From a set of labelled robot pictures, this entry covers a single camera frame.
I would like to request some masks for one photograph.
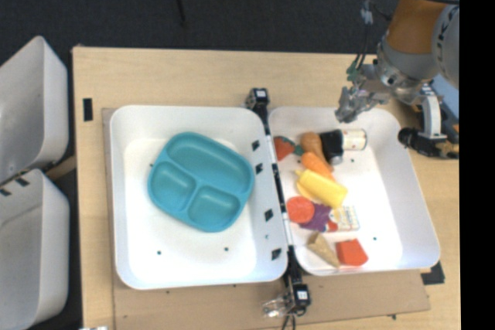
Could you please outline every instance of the teal divided plate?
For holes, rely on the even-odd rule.
[[[164,212],[207,232],[230,227],[254,185],[251,164],[215,140],[195,132],[170,139],[148,177],[148,193]]]

